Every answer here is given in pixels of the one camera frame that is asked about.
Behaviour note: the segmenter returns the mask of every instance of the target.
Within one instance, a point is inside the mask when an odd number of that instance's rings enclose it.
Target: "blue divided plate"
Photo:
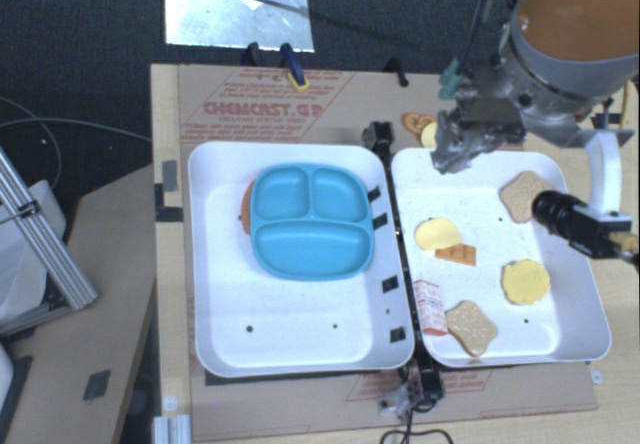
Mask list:
[[[373,256],[367,192],[342,168],[270,167],[255,181],[250,211],[254,255],[274,275],[341,279],[362,271]]]

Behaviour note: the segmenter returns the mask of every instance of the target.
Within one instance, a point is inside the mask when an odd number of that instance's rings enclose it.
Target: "white plastic tray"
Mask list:
[[[498,151],[478,156],[470,169],[442,175],[434,170],[430,152],[404,149],[392,164],[412,277],[439,285],[445,310],[473,300],[499,331],[480,358],[469,356],[451,335],[424,334],[433,358],[460,368],[604,356],[611,334],[588,259],[537,222],[513,222],[498,195],[525,170],[566,192],[558,166],[541,154]],[[450,219],[463,243],[476,247],[475,267],[438,259],[416,245],[415,228],[432,217]],[[551,277],[549,293],[533,305],[510,303],[501,287],[502,268],[521,259],[542,263]]]
[[[379,188],[369,266],[354,277],[299,281],[263,270],[239,220],[242,197],[267,167],[324,163]],[[411,316],[382,164],[354,146],[210,142],[189,158],[196,350],[222,377],[392,369],[414,349]],[[385,291],[383,281],[397,287]]]

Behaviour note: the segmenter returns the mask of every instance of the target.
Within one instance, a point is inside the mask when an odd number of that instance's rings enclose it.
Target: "blue clamp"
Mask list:
[[[457,70],[458,59],[454,58],[440,75],[440,85],[442,85],[442,88],[440,89],[440,99],[456,98],[458,83],[460,83],[460,78],[462,78],[462,75],[456,73]]]
[[[289,43],[280,46],[283,63],[289,68],[287,78],[298,92],[304,92],[310,86],[300,65],[300,60]]]

